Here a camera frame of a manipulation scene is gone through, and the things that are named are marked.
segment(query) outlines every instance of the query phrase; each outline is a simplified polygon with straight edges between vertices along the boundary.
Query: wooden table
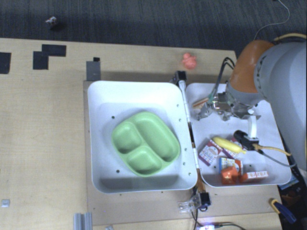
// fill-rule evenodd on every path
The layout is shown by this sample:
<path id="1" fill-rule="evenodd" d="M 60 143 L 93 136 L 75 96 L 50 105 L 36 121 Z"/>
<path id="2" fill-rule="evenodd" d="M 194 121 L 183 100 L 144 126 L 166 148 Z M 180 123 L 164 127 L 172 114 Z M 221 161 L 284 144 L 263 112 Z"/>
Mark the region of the wooden table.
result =
<path id="1" fill-rule="evenodd" d="M 42 44 L 66 45 L 66 57 L 49 57 L 48 70 L 33 70 L 33 51 L 41 51 Z M 223 59 L 236 58 L 233 51 L 224 50 L 20 39 L 0 39 L 0 52 L 12 54 L 9 74 L 0 74 L 0 200 L 11 200 L 10 207 L 0 208 L 1 230 L 72 229 L 74 213 L 88 211 L 83 112 L 86 61 L 100 58 L 104 80 L 169 81 L 176 70 L 184 70 L 180 61 L 183 53 L 190 52 L 197 56 L 198 66 L 187 72 L 189 83 L 214 82 Z M 230 74 L 225 69 L 224 80 Z M 268 204 L 270 198 L 280 200 L 276 186 L 237 190 L 207 186 L 207 190 L 212 206 L 200 215 L 200 222 L 231 221 L 248 230 L 281 229 L 278 215 Z M 140 193 L 140 200 L 145 196 Z M 164 203 L 155 197 L 157 205 Z M 115 206 L 110 202 L 108 207 Z M 112 212 L 110 223 L 122 222 L 113 225 L 115 230 L 188 230 L 194 224 L 189 214 L 125 223 L 129 215 L 135 211 L 128 210 L 124 216 Z"/>

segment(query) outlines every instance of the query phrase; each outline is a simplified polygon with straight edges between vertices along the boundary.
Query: pink rubber toy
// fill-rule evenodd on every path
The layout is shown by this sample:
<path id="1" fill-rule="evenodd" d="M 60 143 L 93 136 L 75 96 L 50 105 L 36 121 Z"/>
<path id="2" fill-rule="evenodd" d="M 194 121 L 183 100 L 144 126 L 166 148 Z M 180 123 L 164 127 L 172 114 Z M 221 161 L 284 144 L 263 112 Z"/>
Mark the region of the pink rubber toy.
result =
<path id="1" fill-rule="evenodd" d="M 196 68 L 197 65 L 196 56 L 192 56 L 190 53 L 185 53 L 183 55 L 182 63 L 186 69 L 192 70 Z"/>

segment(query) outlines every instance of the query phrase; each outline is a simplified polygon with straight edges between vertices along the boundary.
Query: yellow toy banana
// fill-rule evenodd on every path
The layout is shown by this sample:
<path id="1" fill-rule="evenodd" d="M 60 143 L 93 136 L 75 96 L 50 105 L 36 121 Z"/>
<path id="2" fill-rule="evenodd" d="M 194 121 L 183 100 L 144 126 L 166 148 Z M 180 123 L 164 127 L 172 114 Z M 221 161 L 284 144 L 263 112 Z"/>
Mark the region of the yellow toy banana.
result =
<path id="1" fill-rule="evenodd" d="M 244 154 L 246 153 L 246 151 L 242 150 L 242 148 L 239 145 L 229 140 L 226 140 L 224 138 L 221 138 L 219 136 L 214 137 L 212 140 L 221 148 L 224 148 L 224 149 L 236 152 L 236 153 L 239 153 L 239 152 L 242 152 Z"/>

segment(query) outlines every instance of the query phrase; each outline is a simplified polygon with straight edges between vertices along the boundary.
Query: green plate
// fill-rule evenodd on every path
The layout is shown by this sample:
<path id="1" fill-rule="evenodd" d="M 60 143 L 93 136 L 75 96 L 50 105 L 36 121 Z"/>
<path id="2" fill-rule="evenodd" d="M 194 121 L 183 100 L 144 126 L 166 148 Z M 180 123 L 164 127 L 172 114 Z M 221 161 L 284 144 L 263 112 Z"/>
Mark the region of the green plate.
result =
<path id="1" fill-rule="evenodd" d="M 112 132 L 112 144 L 125 164 L 148 177 L 170 165 L 180 154 L 180 144 L 164 121 L 150 112 L 138 113 Z"/>

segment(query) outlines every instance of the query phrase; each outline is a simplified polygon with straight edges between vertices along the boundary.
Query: dark gray carpet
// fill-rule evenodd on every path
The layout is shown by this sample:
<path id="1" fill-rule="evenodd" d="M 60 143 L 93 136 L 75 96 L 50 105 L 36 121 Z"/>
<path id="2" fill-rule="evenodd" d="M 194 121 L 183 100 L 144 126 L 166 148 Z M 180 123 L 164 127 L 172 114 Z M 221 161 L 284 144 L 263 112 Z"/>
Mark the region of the dark gray carpet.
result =
<path id="1" fill-rule="evenodd" d="M 307 0 L 281 0 L 290 20 L 259 38 L 306 34 Z M 62 23 L 49 30 L 45 20 Z M 0 0 L 0 37 L 151 46 L 231 49 L 237 55 L 256 31 L 284 21 L 272 0 Z"/>

